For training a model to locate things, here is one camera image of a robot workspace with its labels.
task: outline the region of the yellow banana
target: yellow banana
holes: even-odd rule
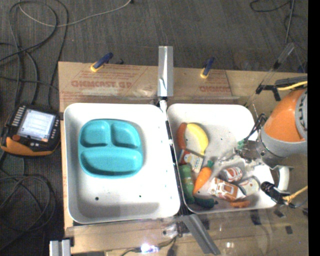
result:
[[[205,131],[197,124],[195,123],[188,123],[187,126],[186,126],[190,132],[196,136],[198,142],[199,142],[199,145],[200,145],[200,154],[201,155],[204,155],[205,154],[205,150],[206,148],[208,147],[208,144],[209,144],[209,140],[208,140],[208,136],[207,134],[205,133]]]

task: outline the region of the orange carrot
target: orange carrot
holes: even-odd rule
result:
[[[194,195],[195,193],[198,192],[199,189],[209,180],[212,170],[211,167],[214,165],[214,162],[208,161],[207,166],[203,167],[201,171],[198,174],[198,177],[196,178],[194,182],[194,189],[192,194]]]
[[[186,149],[186,142],[185,142],[185,131],[187,128],[187,123],[183,122],[180,124],[178,130],[176,131],[176,140],[178,142],[178,147],[182,150]]]

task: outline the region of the yellow cable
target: yellow cable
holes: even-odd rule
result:
[[[288,195],[288,196],[284,196],[282,197],[283,200],[287,201],[288,203],[291,203],[291,201],[299,194],[301,194],[302,192],[306,191],[308,189],[308,186],[305,186],[304,188],[300,189],[299,191]]]
[[[298,86],[306,85],[307,83],[308,83],[308,81],[297,82],[297,83],[290,85],[290,86],[287,86],[287,87],[278,87],[277,89],[279,91],[285,91],[285,90],[290,90],[290,89],[298,87]]]

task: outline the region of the orange toy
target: orange toy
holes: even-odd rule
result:
[[[211,160],[208,161],[207,166],[203,167],[201,171],[198,174],[198,177],[196,178],[194,182],[194,188],[192,194],[194,195],[195,193],[198,192],[199,189],[209,180],[212,170],[211,167],[214,165],[214,162]]]

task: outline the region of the green bottle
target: green bottle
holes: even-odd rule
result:
[[[192,180],[191,171],[192,167],[190,164],[180,165],[178,167],[181,183],[182,183],[182,190],[185,198],[185,202],[187,204],[194,204],[195,198],[192,195],[194,190],[194,182]]]

